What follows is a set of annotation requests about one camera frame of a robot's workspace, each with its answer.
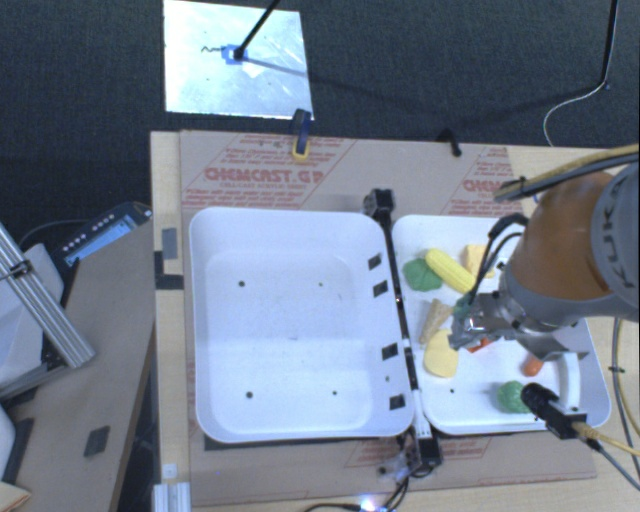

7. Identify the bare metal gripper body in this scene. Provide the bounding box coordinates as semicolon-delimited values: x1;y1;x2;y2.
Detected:
471;291;535;344

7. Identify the tan ice cream cone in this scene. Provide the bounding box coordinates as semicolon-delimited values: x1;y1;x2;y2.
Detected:
418;298;454;346

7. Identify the yellow corn cob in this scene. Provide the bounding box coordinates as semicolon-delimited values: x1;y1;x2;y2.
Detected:
424;248;477;294

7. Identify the thin black and white rod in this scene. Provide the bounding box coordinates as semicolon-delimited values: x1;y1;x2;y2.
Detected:
378;209;427;437

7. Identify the white plastic tray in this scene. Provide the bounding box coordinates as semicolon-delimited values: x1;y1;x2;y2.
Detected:
391;214;613;436
188;206;418;444

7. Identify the green lettuce leaf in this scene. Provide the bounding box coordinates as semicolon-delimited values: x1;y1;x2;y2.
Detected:
402;257;444;293

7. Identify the yellow cheese wedge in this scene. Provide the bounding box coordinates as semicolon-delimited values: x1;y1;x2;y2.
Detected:
460;243;497;279

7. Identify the green broccoli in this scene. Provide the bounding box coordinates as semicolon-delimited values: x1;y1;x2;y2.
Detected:
495;380;532;415

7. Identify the brown cardboard board red print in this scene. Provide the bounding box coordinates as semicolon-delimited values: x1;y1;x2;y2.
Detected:
178;130;599;494

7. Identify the black cylinder on white bracket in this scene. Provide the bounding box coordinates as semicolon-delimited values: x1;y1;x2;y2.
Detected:
519;349;589;441

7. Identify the black block with thin wires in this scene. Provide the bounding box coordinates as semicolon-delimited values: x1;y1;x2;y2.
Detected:
362;187;397;218
399;433;444;477

